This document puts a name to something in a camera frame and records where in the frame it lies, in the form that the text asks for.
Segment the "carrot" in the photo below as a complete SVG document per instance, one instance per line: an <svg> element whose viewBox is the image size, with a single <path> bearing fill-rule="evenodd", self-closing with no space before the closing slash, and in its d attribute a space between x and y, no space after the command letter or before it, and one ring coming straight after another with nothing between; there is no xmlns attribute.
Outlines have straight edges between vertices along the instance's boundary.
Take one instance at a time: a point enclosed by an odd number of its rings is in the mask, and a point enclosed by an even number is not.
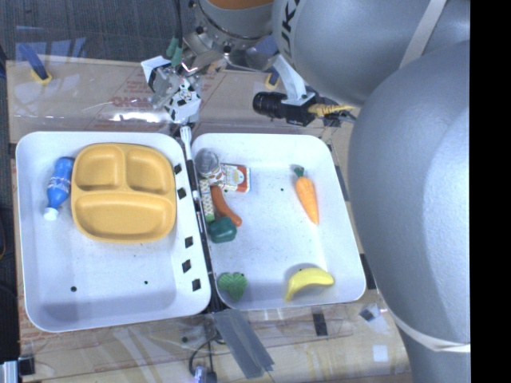
<svg viewBox="0 0 511 383"><path fill-rule="evenodd" d="M316 199L316 192L312 180L303 175L305 169L298 166L295 173L298 180L295 183L295 190L300 203L302 204L305 212L311 219L312 223L319 223L318 200Z"/></svg>
<svg viewBox="0 0 511 383"><path fill-rule="evenodd" d="M234 225L237 227L241 225L242 219L232 212L227 203L225 203L221 188L218 186L211 186L211 198L213 205L220 215L230 217Z"/></svg>

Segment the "yellow divided plate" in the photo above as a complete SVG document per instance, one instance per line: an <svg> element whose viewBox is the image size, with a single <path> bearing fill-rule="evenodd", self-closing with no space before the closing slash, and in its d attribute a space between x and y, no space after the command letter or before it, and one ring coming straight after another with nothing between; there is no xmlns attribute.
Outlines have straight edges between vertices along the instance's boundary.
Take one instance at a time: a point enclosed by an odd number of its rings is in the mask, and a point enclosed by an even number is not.
<svg viewBox="0 0 511 383"><path fill-rule="evenodd" d="M176 182L170 162L137 144L92 144L73 166L73 220L99 241L147 243L176 222Z"/></svg>

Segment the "white bottle cap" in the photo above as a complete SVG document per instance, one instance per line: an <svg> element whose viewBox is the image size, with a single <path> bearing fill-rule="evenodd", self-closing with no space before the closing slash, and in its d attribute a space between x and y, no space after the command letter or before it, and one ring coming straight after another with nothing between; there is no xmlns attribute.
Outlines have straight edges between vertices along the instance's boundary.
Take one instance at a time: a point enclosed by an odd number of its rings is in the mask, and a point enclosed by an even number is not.
<svg viewBox="0 0 511 383"><path fill-rule="evenodd" d="M58 216L58 210L53 207L47 207L45 208L45 219L48 221L54 221L57 219Z"/></svg>

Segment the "white strap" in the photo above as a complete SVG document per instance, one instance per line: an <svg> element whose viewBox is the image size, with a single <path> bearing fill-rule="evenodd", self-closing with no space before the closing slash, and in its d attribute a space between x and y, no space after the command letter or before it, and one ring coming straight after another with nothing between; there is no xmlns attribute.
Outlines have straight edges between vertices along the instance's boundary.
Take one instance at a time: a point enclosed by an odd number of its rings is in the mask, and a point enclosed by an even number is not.
<svg viewBox="0 0 511 383"><path fill-rule="evenodd" d="M418 23L399 68L422 56L446 3L447 0L430 0L430 4Z"/></svg>
<svg viewBox="0 0 511 383"><path fill-rule="evenodd" d="M444 341L443 339L433 338L432 336L423 334L408 326L403 320L398 318L394 312L389 309L389 313L394 318L394 322L405 334L410 336L416 342L425 346L434 352L455 352L455 353L470 353L470 343L456 343Z"/></svg>

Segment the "banana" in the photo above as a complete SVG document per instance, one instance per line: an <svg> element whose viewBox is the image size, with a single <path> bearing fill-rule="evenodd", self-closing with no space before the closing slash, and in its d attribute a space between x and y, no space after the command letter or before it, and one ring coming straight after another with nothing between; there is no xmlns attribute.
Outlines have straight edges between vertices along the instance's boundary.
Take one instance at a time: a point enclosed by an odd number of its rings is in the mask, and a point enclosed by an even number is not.
<svg viewBox="0 0 511 383"><path fill-rule="evenodd" d="M321 268L303 268L299 270L291 278L287 284L287 294L285 297L286 301L291 300L293 295L305 286L309 285L333 285L335 282L328 272Z"/></svg>

